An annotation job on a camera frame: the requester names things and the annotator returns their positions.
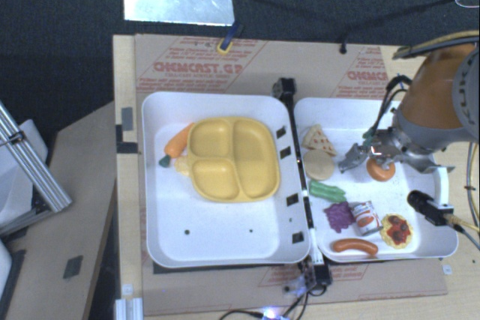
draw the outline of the sausage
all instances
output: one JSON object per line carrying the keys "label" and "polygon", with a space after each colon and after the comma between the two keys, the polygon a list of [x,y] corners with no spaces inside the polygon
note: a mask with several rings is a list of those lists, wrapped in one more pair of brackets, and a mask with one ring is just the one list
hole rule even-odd
{"label": "sausage", "polygon": [[370,255],[376,255],[378,247],[370,241],[348,238],[335,241],[332,246],[335,252],[343,252],[344,250],[359,250],[369,253]]}

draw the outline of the toy can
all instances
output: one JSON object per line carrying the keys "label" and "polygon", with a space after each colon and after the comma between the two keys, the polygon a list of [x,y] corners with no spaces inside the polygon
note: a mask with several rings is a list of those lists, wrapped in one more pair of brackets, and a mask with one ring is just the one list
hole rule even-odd
{"label": "toy can", "polygon": [[362,236],[371,235],[383,228],[373,206],[372,202],[368,201],[355,203],[350,208]]}

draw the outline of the yellow plate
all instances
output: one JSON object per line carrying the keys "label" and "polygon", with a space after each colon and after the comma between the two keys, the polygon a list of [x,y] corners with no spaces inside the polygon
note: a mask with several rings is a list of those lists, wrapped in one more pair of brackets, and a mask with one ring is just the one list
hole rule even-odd
{"label": "yellow plate", "polygon": [[280,184],[269,129],[251,118],[208,118],[188,135],[188,165],[196,191],[216,202],[255,202]]}

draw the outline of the toy carrot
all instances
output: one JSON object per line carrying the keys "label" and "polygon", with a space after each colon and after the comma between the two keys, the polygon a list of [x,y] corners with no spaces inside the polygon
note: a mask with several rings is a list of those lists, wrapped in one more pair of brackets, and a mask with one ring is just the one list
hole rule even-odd
{"label": "toy carrot", "polygon": [[188,133],[193,125],[194,123],[190,123],[168,141],[163,150],[165,152],[165,156],[160,159],[158,164],[160,164],[162,167],[168,167],[171,159],[176,159],[182,154],[183,150],[187,146]]}

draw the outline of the black backdrop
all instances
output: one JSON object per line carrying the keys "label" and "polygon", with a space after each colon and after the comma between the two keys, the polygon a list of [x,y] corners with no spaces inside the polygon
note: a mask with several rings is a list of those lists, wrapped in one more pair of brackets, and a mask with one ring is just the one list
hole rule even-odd
{"label": "black backdrop", "polygon": [[[268,40],[404,45],[479,28],[478,8],[450,0],[233,0],[233,7],[242,37]],[[123,0],[0,0],[0,100],[19,123],[33,118],[49,141],[113,99],[114,34],[226,30],[126,22]]]}

